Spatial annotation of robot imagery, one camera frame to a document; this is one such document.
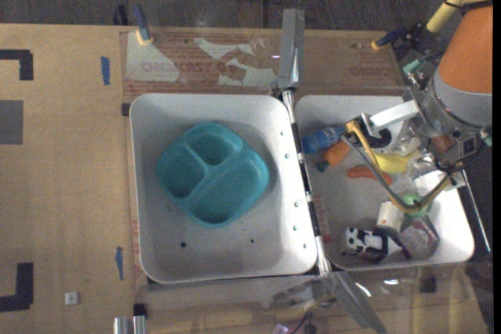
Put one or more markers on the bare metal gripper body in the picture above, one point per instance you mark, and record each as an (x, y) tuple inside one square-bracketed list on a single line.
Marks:
[(432, 117)]

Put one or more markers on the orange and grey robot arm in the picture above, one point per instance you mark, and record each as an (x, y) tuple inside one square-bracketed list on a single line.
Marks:
[(467, 51)]

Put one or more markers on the clear plastic bottle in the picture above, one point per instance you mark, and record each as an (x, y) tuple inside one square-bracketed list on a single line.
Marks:
[(409, 146)]

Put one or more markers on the yellow banana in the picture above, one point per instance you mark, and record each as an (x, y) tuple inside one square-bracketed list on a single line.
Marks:
[(393, 163)]

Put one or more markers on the green doughnut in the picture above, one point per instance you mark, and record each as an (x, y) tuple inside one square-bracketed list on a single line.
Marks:
[(410, 200)]

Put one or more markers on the orange sausage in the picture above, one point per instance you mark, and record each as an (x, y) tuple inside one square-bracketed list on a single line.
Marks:
[(362, 172)]

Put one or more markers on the orange carrot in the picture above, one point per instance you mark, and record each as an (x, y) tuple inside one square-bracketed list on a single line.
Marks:
[(337, 153)]

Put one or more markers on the white and orange carton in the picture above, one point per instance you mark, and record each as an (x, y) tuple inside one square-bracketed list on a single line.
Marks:
[(388, 216)]

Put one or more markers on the blue bottle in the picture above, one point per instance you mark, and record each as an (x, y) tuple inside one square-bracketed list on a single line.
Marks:
[(321, 138)]

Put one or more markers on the white plastic tray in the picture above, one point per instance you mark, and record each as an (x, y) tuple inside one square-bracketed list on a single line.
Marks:
[(235, 250), (352, 207)]

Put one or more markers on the brown cardboard board red print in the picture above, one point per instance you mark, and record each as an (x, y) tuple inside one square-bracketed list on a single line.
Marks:
[(325, 62)]

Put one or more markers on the pink and grey carton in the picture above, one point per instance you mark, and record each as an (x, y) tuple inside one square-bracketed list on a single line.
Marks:
[(419, 239)]

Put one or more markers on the teal divided plate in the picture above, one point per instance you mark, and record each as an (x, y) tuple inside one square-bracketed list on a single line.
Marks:
[(219, 184)]

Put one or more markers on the small white square block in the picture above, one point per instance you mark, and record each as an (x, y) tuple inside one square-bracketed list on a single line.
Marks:
[(71, 298)]

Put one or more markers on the black cylinder on white bracket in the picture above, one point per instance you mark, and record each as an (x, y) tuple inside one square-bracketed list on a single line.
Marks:
[(393, 114)]

